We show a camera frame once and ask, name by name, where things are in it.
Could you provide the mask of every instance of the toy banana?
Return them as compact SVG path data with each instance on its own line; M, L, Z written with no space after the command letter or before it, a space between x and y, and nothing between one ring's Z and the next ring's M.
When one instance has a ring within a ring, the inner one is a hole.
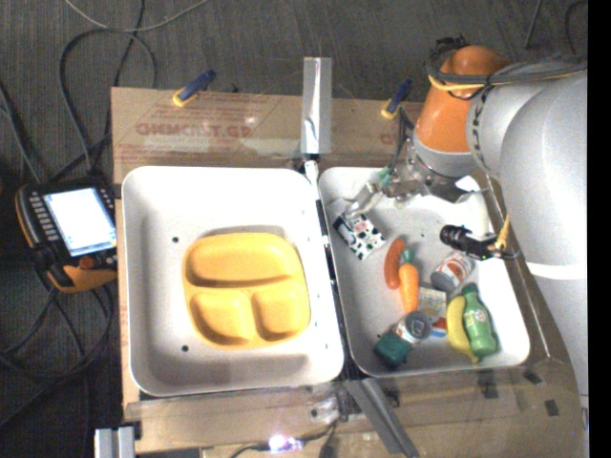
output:
M471 350L469 337L462 324L462 314L465 311L465 298L459 295L453 298L446 309L446 321L448 325L448 342L456 351L471 358L471 363L476 364L479 358Z

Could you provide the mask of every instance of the orange handle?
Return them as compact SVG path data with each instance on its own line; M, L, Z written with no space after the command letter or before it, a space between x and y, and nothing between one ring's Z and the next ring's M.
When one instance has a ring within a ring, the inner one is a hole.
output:
M390 290L399 288L399 261L405 249L405 242L401 238L395 239L390 245L389 252L384 259L384 280Z
M418 270L411 263L402 264L399 268L399 292L406 314L418 310L418 287L420 277Z

